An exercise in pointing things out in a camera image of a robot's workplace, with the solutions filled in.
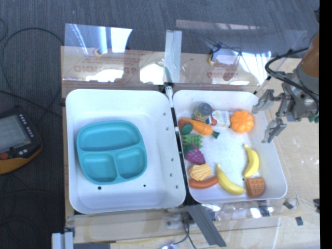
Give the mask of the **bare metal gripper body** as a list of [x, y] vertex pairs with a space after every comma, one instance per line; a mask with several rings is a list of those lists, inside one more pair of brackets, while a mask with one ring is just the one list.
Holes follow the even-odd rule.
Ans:
[[276, 112], [277, 117], [286, 117], [288, 121], [308, 118], [310, 122], [319, 122], [317, 95], [287, 83], [282, 83], [282, 88], [283, 92], [278, 96], [281, 103]]

